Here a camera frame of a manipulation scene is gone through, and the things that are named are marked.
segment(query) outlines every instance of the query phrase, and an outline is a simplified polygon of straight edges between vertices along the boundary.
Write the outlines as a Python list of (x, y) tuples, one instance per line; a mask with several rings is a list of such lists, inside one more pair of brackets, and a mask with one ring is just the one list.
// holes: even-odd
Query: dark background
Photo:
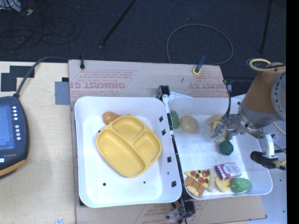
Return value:
[[(108, 38), (133, 0), (18, 0), (11, 7), (6, 1), (0, 4), (1, 61), (82, 55), (194, 65), (206, 56), (204, 64), (219, 65), (228, 81), (254, 79), (250, 59), (286, 63), (286, 0), (136, 0)], [(231, 95), (249, 86), (234, 83)]]

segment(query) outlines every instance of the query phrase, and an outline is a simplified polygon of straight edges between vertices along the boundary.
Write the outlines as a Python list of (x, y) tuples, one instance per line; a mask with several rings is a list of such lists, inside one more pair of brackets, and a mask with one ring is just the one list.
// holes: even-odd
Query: dark green ball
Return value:
[(219, 145), (219, 148), (220, 148), (220, 153), (222, 153), (226, 156), (231, 155), (231, 153), (234, 151), (234, 146), (229, 141), (221, 142), (221, 144)]

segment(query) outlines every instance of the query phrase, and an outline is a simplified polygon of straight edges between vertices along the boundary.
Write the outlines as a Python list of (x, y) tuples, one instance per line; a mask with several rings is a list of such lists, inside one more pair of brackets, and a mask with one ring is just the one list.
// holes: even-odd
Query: blue screen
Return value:
[(15, 148), (10, 105), (0, 105), (0, 150)]

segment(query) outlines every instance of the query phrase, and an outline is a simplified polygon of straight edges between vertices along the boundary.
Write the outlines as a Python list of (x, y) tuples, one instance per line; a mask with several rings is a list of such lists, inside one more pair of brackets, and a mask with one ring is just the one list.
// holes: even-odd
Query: toy pizza slice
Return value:
[(185, 174), (199, 182), (209, 192), (211, 192), (215, 186), (215, 171), (213, 168), (188, 171), (185, 172)]

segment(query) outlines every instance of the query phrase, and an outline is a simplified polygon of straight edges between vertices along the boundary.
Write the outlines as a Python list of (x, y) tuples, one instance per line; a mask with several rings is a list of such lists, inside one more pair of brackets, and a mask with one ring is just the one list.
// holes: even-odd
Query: cardboard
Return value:
[[(175, 93), (191, 97), (227, 98), (219, 66), (202, 66), (194, 76), (192, 64), (156, 64), (112, 61), (69, 61), (73, 162), (76, 215), (78, 224), (167, 223), (165, 214), (173, 209), (171, 203), (127, 205), (109, 208), (89, 208), (80, 205), (78, 195), (78, 160), (74, 104), (83, 96), (152, 97), (160, 85), (168, 85)], [(188, 224), (214, 224), (266, 218), (260, 196), (239, 196), (213, 200), (195, 200), (196, 213)]]

